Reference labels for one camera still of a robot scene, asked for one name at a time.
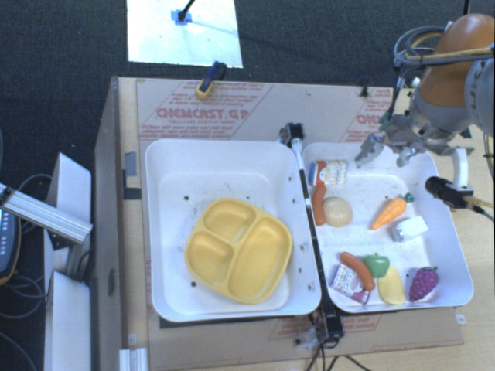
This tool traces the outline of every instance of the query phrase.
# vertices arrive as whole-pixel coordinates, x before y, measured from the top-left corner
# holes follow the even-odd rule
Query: wooden surface
[[[120,79],[120,107],[121,107],[121,138],[122,158],[127,151],[138,150],[138,119],[136,112],[135,79]],[[401,95],[399,105],[407,105],[407,98]],[[459,139],[454,145],[463,147],[473,146],[475,151],[469,156],[469,185],[475,190],[475,196],[493,202],[493,181],[483,158],[483,135],[477,128],[471,128],[472,139]],[[434,157],[439,175],[452,179],[452,160],[450,158]],[[128,186],[140,186],[138,176],[128,179]],[[126,201],[124,218],[126,221],[125,242],[126,280],[128,282],[128,330],[133,332],[137,339],[136,347],[147,345],[146,301],[145,298],[145,264],[143,243],[134,240],[142,236],[142,213],[139,201]],[[485,208],[493,215],[492,209]],[[493,369],[495,363],[495,271],[493,248],[493,223],[486,217],[476,215],[468,210],[457,210],[452,213],[459,240],[463,247],[469,271],[473,279],[474,295],[467,305],[456,309],[456,312],[466,320],[461,326],[464,345],[442,348],[428,348],[401,352],[382,352],[354,356],[369,369],[375,370],[404,370],[439,371],[451,369]],[[331,362],[327,358],[326,366]],[[249,364],[236,366],[236,371],[299,371],[305,370],[308,360],[290,362],[270,362],[263,364]],[[319,359],[314,369],[321,369]],[[209,371],[225,371],[233,367],[207,369]],[[348,359],[341,358],[333,370],[341,371],[357,369]]]

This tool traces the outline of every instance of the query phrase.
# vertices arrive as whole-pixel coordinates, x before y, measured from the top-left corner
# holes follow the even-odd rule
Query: toy carrot
[[[407,203],[404,198],[392,199],[380,212],[376,220],[373,222],[371,229],[375,230],[384,224],[389,223],[395,217],[399,217],[405,211],[406,205]]]

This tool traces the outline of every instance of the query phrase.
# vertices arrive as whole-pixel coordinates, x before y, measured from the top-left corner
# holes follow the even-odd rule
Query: yellow divided plate
[[[244,304],[269,298],[287,268],[292,235],[278,219],[234,198],[204,211],[187,241],[189,272],[200,282]]]

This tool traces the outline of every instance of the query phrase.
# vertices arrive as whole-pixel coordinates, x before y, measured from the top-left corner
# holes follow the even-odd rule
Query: yellow and black clamp
[[[196,95],[198,97],[207,97],[213,87],[213,80],[223,80],[225,73],[227,72],[227,65],[215,61],[215,63],[208,70],[208,73],[204,77],[203,81],[199,83],[196,88]]]

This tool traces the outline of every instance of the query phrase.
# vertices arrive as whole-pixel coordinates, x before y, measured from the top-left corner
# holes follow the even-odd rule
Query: black carpet
[[[279,83],[394,84],[392,47],[406,30],[445,25],[464,0],[234,0],[244,69],[226,80]],[[494,0],[471,0],[494,14]],[[205,68],[127,61],[126,0],[0,0],[0,182],[17,187],[50,174],[59,151],[94,168],[93,149],[109,80],[201,78]],[[42,272],[41,240],[26,239],[19,270]],[[0,311],[18,298],[0,291]],[[3,332],[43,364],[44,313]],[[0,337],[0,370],[28,364]]]

